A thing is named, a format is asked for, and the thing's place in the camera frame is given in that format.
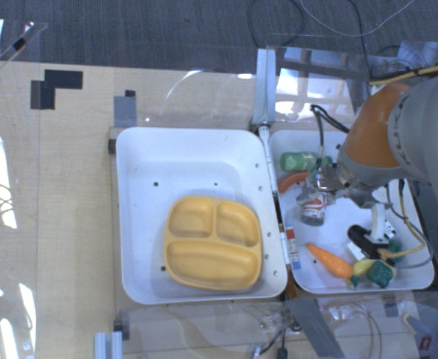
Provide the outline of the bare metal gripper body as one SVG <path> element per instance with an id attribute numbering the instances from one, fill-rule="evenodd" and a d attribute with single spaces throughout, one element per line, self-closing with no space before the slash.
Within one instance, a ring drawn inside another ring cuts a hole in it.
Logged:
<path id="1" fill-rule="evenodd" d="M 338 178 L 337 167 L 334 165 L 324 165 L 314 172 L 313 188 L 318 194 L 335 195 L 336 200 L 349 197 L 344 184 Z"/>

